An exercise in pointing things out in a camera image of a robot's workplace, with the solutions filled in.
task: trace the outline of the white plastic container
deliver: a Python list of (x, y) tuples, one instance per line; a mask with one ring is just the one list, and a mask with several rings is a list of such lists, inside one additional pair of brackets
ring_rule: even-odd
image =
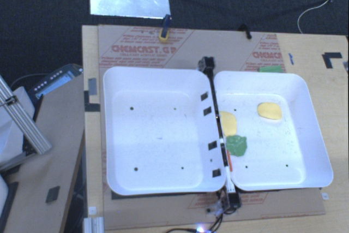
[[(247, 150), (231, 156), (243, 190), (324, 187), (333, 172), (308, 88), (294, 74), (223, 71), (220, 111)], [(104, 75), (107, 181), (121, 195), (213, 192), (226, 180), (208, 78), (197, 70), (114, 67)], [(282, 119), (261, 118), (275, 102)]]

